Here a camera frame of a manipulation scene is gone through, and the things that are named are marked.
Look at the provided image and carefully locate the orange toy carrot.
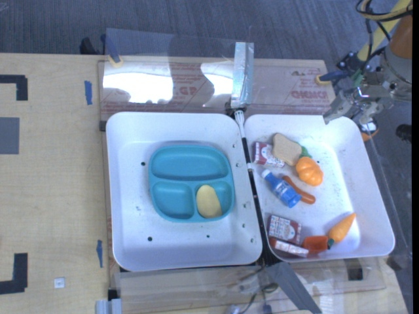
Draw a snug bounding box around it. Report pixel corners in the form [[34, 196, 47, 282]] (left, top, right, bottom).
[[327, 212, 357, 244]]

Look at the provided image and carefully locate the tan toy bread slice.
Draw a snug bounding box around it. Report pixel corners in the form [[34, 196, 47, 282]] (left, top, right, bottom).
[[271, 132, 303, 167]]

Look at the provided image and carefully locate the brown cardboard board red print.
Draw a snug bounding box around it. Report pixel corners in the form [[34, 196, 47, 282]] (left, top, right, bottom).
[[97, 56, 388, 294]]

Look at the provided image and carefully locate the teal divided plate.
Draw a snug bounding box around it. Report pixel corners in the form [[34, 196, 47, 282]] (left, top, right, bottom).
[[147, 144, 236, 224]]

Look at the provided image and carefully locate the red and white flat packet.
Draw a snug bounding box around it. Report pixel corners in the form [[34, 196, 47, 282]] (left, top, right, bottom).
[[268, 237, 310, 259]]

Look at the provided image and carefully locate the dark red printed carton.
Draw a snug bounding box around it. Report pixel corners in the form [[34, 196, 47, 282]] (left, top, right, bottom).
[[266, 214, 303, 246]]

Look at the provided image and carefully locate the white plastic tray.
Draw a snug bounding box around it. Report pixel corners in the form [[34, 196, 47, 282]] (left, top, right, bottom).
[[243, 113, 396, 263], [105, 111, 264, 272]]

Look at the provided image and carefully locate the blue plastic bottle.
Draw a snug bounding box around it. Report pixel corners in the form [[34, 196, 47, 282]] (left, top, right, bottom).
[[260, 169, 302, 209]]

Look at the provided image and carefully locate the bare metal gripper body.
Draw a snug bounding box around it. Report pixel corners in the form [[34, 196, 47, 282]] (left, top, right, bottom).
[[338, 71, 413, 124]]

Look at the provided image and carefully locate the orange toy pumpkin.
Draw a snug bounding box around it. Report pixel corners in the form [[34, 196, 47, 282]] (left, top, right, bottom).
[[295, 156, 325, 187]]

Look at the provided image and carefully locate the orange toy sausage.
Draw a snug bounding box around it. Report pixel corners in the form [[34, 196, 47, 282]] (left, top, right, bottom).
[[282, 175, 317, 205]]

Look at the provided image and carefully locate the red and white carton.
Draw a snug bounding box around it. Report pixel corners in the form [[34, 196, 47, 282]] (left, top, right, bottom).
[[251, 141, 286, 169]]

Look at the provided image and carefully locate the yellow toy potato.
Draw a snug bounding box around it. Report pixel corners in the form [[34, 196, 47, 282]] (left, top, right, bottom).
[[195, 184, 224, 219]]

